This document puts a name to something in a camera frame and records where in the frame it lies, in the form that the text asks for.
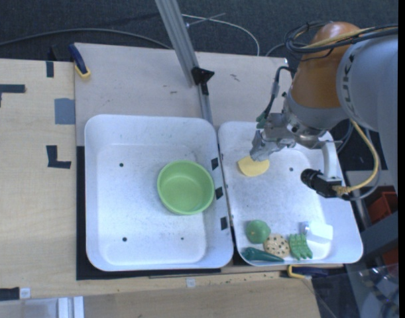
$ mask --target green ball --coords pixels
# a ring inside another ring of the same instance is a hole
[[[262,244],[268,238],[270,233],[270,227],[262,220],[252,220],[245,228],[245,234],[253,244]]]

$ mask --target green bowl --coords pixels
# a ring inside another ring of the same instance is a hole
[[[207,209],[214,199],[211,175],[190,160],[171,162],[158,175],[158,194],[171,212],[194,215]]]

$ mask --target white tray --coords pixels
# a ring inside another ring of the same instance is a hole
[[[270,168],[264,174],[249,178],[237,167],[237,161],[249,154],[256,123],[228,122],[220,126],[219,145],[231,218],[239,253],[246,247],[263,250],[262,244],[251,244],[245,235],[246,224],[254,219],[266,221],[272,233],[285,238],[300,233],[300,223],[319,221],[333,226],[333,240],[326,244],[308,242],[314,256],[300,261],[288,256],[282,264],[349,264],[363,254],[363,244],[350,202],[323,198],[304,185],[300,175],[306,168],[323,171],[321,150],[296,145],[270,155]],[[332,140],[329,133],[322,138]],[[254,262],[255,266],[273,265]]]
[[[86,250],[96,268],[220,268],[230,261],[223,176],[211,163],[219,160],[217,136],[207,121],[97,115],[85,127],[85,154]],[[159,200],[158,173],[179,159],[198,162],[214,180],[219,198],[203,213],[175,215]]]

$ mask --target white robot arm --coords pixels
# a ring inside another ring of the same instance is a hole
[[[303,29],[293,31],[294,39]],[[329,154],[319,138],[343,119],[350,119],[357,127],[360,124],[379,133],[398,193],[398,27],[360,30],[349,23],[326,23],[310,45],[298,50],[305,54],[283,110],[269,113],[278,92],[276,75],[269,107],[257,119],[259,130],[251,158],[262,161],[296,143]],[[336,196],[340,183],[320,172],[304,172],[304,183],[325,197]]]

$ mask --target copper-colored robot part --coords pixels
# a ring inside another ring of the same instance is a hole
[[[319,29],[311,44],[355,30],[359,30],[359,27],[351,23],[329,23]],[[291,96],[296,103],[305,107],[324,109],[341,106],[336,93],[336,72],[348,47],[349,45],[337,47],[330,55],[320,59],[303,61],[325,56],[329,50],[302,56],[290,87]]]

